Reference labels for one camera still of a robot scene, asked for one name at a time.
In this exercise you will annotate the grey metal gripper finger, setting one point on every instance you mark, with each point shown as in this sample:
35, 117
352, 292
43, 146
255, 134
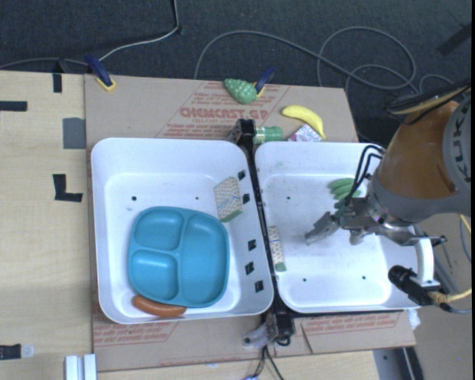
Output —
320, 228
357, 237

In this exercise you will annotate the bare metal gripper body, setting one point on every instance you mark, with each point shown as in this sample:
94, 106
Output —
360, 216

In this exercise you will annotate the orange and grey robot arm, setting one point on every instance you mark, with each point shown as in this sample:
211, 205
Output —
415, 164

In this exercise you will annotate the green bean pods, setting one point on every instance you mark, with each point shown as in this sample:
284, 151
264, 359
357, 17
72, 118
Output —
342, 186

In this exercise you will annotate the white plastic tray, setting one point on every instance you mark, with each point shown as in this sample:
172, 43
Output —
162, 164
332, 283

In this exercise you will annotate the pink and white packet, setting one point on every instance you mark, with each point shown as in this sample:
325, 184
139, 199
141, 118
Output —
305, 134

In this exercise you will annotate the green bottle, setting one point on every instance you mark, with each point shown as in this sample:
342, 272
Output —
271, 134

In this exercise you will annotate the yellow banana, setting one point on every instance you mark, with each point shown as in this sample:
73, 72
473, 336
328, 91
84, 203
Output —
305, 115

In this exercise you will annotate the blue divided plate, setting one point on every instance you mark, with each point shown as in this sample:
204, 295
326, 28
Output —
178, 255

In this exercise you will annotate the green grapes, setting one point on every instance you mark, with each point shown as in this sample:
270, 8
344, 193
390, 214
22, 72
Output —
240, 90

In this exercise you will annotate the orange sausage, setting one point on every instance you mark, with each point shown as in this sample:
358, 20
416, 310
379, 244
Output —
158, 309

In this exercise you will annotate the brown cardboard board red print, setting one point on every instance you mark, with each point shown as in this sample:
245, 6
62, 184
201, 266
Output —
142, 105

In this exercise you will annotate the black cylinder on white bracket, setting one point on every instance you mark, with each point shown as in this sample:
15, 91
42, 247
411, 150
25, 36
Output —
409, 281

